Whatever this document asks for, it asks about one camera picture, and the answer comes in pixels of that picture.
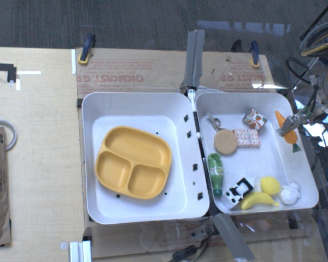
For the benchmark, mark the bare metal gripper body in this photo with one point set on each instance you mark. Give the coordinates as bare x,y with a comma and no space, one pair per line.
324,104

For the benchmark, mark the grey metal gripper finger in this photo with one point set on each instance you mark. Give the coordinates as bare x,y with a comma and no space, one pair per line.
285,124
292,125

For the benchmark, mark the orange carrot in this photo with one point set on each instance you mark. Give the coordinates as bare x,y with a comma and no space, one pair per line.
291,138

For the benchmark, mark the strawberry print can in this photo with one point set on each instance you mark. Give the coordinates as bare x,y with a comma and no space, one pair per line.
254,119

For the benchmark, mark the orange and white carton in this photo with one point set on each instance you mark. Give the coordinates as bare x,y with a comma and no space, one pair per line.
248,138

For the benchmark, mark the white plastic tray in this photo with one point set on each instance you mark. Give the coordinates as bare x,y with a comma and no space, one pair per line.
142,211
265,162

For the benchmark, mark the round tan biscuit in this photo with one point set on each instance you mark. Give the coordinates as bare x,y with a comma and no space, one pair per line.
225,142

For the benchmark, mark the yellow lemon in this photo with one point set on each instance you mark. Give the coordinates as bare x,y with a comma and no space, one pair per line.
270,185

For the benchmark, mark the white lumpy toy food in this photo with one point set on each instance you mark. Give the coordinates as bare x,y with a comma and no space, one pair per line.
289,194

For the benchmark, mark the grey metal clip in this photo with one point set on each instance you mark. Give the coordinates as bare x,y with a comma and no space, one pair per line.
214,122

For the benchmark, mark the yellow banana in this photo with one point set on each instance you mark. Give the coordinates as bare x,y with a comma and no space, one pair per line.
255,200

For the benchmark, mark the green plastic bottle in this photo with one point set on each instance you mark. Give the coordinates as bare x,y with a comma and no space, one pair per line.
215,171

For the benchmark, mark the black and white cow carton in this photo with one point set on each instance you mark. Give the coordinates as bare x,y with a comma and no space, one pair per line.
236,194

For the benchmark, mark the thin black and white rod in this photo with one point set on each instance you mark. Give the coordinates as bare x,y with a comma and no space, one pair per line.
196,123

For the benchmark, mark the yellow divided plate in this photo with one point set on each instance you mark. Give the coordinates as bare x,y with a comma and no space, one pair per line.
136,142

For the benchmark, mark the brown cardboard board red print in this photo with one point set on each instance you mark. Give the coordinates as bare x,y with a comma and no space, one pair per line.
142,75

